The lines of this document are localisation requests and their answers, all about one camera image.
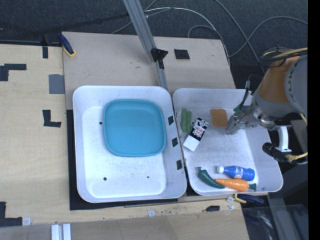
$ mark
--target white bottle cap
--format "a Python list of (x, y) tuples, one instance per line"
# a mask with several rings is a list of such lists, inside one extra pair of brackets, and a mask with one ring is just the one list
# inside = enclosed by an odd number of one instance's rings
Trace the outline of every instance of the white bottle cap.
[(223, 166), (217, 166), (216, 167), (216, 172), (218, 174), (223, 174), (224, 173), (225, 168)]

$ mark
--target orange toy carrot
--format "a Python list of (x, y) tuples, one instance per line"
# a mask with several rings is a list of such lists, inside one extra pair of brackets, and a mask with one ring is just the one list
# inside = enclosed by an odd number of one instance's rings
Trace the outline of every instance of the orange toy carrot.
[(215, 181), (227, 188), (238, 191), (246, 191), (247, 189), (256, 191), (257, 188), (257, 184), (248, 184), (246, 180), (240, 178), (216, 178)]

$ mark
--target bottle label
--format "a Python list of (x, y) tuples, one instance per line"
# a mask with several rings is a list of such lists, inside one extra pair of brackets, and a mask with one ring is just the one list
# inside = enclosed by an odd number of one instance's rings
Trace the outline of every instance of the bottle label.
[(243, 170), (243, 168), (241, 168), (241, 167), (236, 167), (236, 168), (235, 168), (234, 178), (235, 178), (235, 179), (242, 179), (243, 175), (244, 175), (244, 170)]

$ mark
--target blue bottle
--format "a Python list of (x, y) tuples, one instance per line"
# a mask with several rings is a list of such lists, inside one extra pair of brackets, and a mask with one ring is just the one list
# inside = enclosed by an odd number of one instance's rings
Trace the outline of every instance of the blue bottle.
[(252, 181), (255, 178), (255, 171), (251, 168), (243, 168), (240, 166), (218, 166), (216, 168), (218, 174), (226, 174), (234, 179), (243, 179)]

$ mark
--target white tray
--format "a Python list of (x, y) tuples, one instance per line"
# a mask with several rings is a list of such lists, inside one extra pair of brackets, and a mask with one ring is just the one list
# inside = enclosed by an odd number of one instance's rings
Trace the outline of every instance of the white tray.
[[(263, 144), (270, 142), (265, 128), (257, 126), (240, 129), (234, 135), (226, 135), (225, 128), (214, 127), (212, 123), (211, 109), (225, 109), (229, 119), (233, 109), (242, 101), (244, 94), (244, 89), (197, 88), (182, 88), (173, 94), (173, 106), (182, 143), (188, 135), (180, 127), (182, 108), (192, 112), (192, 121), (199, 117), (209, 123), (195, 151), (182, 147), (190, 185), (199, 195), (231, 195), (236, 193), (236, 190), (208, 186), (199, 179), (197, 167), (206, 169), (213, 179), (228, 178), (223, 174), (217, 174), (216, 166), (235, 165), (252, 168), (256, 175), (249, 183), (257, 184), (257, 193), (276, 192), (283, 185), (278, 162), (262, 150)], [(245, 104), (250, 103), (251, 96)]]
[[(162, 110), (166, 147), (154, 156), (122, 157), (106, 147), (105, 105), (117, 99), (142, 99)], [(158, 86), (81, 86), (73, 93), (76, 180), (90, 203), (175, 199), (187, 189), (182, 150), (170, 94)]]

